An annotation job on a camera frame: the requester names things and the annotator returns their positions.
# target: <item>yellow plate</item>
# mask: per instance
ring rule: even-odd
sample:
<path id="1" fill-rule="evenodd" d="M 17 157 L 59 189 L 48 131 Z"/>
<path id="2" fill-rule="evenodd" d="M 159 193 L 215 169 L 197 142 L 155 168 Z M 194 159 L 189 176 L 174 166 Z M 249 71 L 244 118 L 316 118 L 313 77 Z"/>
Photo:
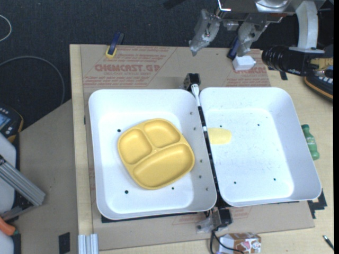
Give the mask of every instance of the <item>yellow plate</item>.
<path id="1" fill-rule="evenodd" d="M 147 120 L 122 133 L 118 152 L 134 181 L 146 189 L 167 186 L 194 166 L 191 146 L 182 133 L 164 119 Z"/>

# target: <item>plastic bottle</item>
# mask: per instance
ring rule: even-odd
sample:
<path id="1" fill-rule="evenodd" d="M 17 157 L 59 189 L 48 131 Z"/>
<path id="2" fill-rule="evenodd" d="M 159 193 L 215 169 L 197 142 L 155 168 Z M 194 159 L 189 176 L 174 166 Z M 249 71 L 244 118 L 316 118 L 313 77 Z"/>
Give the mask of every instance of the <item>plastic bottle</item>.
<path id="1" fill-rule="evenodd" d="M 301 126 L 301 128 L 302 128 L 302 131 L 304 132 L 304 136 L 306 138 L 306 142 L 308 145 L 308 149 L 311 153 L 312 159 L 313 160 L 319 159 L 320 154 L 317 150 L 317 143 L 316 143 L 314 136 L 309 132 L 309 125 L 304 124 Z"/>

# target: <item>small box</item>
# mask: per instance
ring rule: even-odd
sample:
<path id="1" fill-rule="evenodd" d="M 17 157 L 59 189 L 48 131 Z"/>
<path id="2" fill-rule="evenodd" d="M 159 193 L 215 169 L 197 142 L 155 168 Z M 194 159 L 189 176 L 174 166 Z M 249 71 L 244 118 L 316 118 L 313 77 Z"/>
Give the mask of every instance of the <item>small box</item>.
<path id="1" fill-rule="evenodd" d="M 250 232 L 230 233 L 220 238 L 220 242 L 228 248 L 242 251 L 244 254 L 261 252 L 261 237 Z M 241 252 L 224 248 L 220 245 L 219 252 L 238 254 Z"/>

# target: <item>grey floor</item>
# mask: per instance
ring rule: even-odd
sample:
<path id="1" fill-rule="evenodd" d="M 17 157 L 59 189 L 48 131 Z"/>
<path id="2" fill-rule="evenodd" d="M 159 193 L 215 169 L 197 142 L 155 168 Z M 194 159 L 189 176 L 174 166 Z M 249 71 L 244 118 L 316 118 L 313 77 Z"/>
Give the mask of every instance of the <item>grey floor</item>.
<path id="1" fill-rule="evenodd" d="M 110 44 L 119 30 L 125 33 L 126 45 L 186 47 L 201 9 L 213 12 L 217 7 L 216 0 L 185 0 L 166 8 L 167 1 L 0 0 L 0 15 L 12 25 L 11 35 L 0 41 L 0 103 L 21 113 L 26 128 L 70 99 L 70 44 Z M 319 30 L 323 44 L 333 42 L 333 10 L 320 20 Z M 0 39 L 8 31 L 7 22 L 0 18 Z M 297 19 L 289 16 L 271 24 L 252 46 L 291 46 L 297 43 L 297 35 Z M 234 36 L 235 32 L 220 29 L 210 47 L 230 47 Z M 40 59 L 2 64 L 21 56 Z M 49 63 L 62 75 L 64 98 L 60 77 Z"/>

